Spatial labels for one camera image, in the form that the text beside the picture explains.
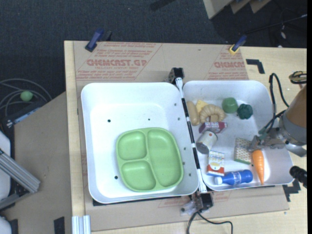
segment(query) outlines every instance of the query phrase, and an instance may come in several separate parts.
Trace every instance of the small carton box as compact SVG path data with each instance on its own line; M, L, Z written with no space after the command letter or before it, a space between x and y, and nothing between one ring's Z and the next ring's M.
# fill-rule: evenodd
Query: small carton box
M212 176L224 176L224 153L209 151L206 173Z
M222 133L226 128L228 127L228 124L226 122L204 122L200 127L199 127L199 133L203 133L205 131L211 131L215 134L220 134Z

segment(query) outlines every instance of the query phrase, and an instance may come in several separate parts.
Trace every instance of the black floor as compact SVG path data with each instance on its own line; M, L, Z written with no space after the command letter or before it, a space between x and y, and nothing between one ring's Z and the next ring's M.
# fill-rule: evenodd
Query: black floor
M31 80L55 98L65 91L64 40L90 40L98 27L112 31L111 41L233 44L278 23L249 33L245 46L306 48L307 17L284 25L286 40L280 24L304 14L307 0L272 0L255 14L249 5L235 15L227 6L213 19L203 0L0 0L0 82ZM13 91L0 85L0 107Z

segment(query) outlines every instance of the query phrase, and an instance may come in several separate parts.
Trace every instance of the white tray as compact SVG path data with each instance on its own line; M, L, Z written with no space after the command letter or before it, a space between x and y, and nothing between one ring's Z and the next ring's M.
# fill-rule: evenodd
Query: white tray
M227 97L238 104L250 104L253 116L241 120L236 114L224 119L228 128L218 134L212 150L225 154L225 172L250 169L254 179L237 186L215 185L206 175L206 155L199 152L204 183L212 190L223 191L262 186L253 167L233 161L236 137L252 140L271 118L272 104L266 87L257 81L190 81L184 87L186 101L198 99L221 106ZM138 199L190 195L198 188L195 159L178 89L165 82L149 83L90 83L81 92L87 149L89 191L100 203L115 203ZM115 144L123 132L161 127L170 131L179 146L183 161L183 180L175 187L147 193L128 189L118 171ZM199 126L193 127L194 138L200 136ZM265 157L264 186L288 184L293 178L289 169L293 163L289 152L263 150Z

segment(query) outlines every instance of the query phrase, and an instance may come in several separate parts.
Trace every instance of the white bottle cap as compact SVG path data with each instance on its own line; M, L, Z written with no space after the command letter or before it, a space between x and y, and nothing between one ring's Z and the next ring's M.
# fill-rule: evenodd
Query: white bottle cap
M221 185L223 183L222 178L220 176L214 177L214 183L216 185Z

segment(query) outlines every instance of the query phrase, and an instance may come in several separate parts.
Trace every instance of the blue clamp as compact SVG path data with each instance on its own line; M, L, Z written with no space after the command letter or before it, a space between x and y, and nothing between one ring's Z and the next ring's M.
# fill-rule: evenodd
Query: blue clamp
M239 49L240 46L243 46L245 44L247 40L247 36L246 35L243 35L236 44L233 44L230 49L229 49L229 52L232 54L232 55L235 55Z
M85 46L85 49L92 52L96 46L97 46L97 41L99 41L102 36L104 34L104 30L99 28L95 31L92 39L89 41L89 43L87 44L87 46Z

